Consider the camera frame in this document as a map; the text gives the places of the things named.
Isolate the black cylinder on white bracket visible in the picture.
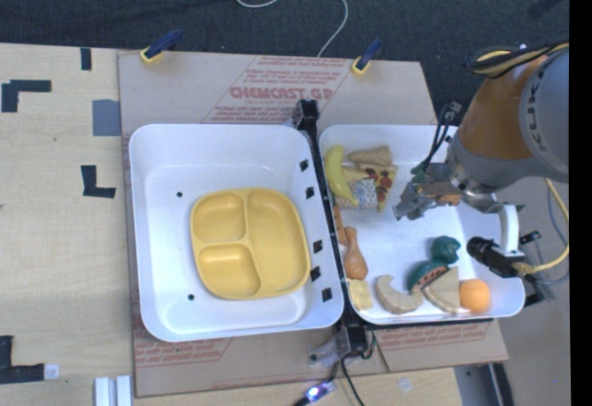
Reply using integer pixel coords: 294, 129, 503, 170
465, 203, 528, 279

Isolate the white plastic tray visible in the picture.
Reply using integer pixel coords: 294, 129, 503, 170
128, 122, 346, 343
318, 123, 527, 327

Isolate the white patterned carton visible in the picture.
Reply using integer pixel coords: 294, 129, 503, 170
332, 177, 379, 212

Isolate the orange carrot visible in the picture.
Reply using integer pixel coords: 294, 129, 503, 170
332, 203, 349, 247

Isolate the yellow divided plate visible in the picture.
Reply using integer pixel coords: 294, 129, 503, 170
189, 187, 313, 301

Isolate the brown chicken drumstick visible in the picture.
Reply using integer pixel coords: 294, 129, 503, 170
342, 227, 370, 282

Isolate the green and red watermelon slice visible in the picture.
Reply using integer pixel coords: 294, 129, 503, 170
406, 260, 450, 293

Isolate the thin black rod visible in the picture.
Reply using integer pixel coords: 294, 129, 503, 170
304, 116, 360, 337

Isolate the brown cardboard board red print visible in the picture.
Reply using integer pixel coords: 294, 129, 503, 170
117, 49, 511, 399

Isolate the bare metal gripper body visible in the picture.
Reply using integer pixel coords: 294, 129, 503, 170
410, 162, 497, 213

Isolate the black block with thin wires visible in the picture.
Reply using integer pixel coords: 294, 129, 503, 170
340, 319, 373, 355
294, 99, 321, 131

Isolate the yellow banana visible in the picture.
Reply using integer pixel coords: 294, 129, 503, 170
323, 144, 360, 207

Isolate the yellow pizza slice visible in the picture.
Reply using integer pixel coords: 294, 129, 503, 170
340, 162, 400, 214

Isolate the pale yellow cheese block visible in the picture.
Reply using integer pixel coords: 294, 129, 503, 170
347, 278, 375, 312

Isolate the beige sandwich triangle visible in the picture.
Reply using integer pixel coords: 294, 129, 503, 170
422, 265, 464, 315

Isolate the beige croissant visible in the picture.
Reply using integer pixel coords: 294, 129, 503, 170
375, 274, 425, 316

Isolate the green broccoli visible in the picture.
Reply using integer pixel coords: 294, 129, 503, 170
430, 234, 463, 267

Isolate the orange round fruit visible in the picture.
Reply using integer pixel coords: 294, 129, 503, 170
458, 278, 492, 315

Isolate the beige bread wedge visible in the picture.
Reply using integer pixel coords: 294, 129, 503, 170
347, 144, 394, 168

